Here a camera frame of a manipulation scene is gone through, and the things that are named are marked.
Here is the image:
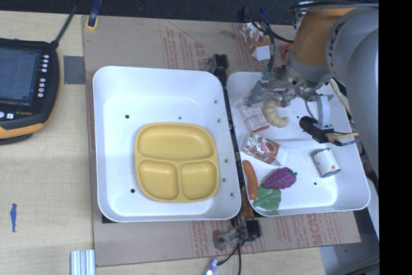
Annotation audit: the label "thin black and white rod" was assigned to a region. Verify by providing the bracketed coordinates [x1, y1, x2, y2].
[220, 72, 251, 220]

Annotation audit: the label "purple toy grapes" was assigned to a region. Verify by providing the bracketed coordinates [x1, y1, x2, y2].
[263, 166, 298, 191]

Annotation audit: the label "orange toy carrot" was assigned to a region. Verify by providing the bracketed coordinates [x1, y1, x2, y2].
[241, 160, 259, 201]

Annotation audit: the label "beige toy croissant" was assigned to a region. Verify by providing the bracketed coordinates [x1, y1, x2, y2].
[261, 97, 290, 129]

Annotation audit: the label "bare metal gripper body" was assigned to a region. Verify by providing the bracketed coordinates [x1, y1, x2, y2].
[261, 66, 325, 102]

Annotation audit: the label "flat orange and white packet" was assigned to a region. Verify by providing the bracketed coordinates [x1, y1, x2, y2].
[237, 102, 270, 134]

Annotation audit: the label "green toy lettuce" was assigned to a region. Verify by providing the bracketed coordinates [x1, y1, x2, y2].
[253, 185, 283, 212]

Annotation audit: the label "black block with thin wires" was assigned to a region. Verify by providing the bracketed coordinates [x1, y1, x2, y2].
[207, 53, 230, 75]
[213, 218, 263, 249]

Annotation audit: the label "white plastic tray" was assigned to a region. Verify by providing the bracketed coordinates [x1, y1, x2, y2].
[92, 66, 243, 223]
[226, 71, 371, 218]

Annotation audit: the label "orange and white carton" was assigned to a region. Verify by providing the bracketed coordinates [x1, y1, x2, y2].
[240, 22, 272, 62]
[241, 131, 281, 166]

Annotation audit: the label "small white can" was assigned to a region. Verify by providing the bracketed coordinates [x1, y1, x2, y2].
[312, 147, 342, 178]

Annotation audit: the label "brown cardboard board, red print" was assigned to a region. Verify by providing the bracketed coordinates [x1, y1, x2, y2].
[82, 15, 362, 267]

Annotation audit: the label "yellow divided plate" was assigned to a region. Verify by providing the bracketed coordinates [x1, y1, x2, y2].
[134, 122, 221, 204]

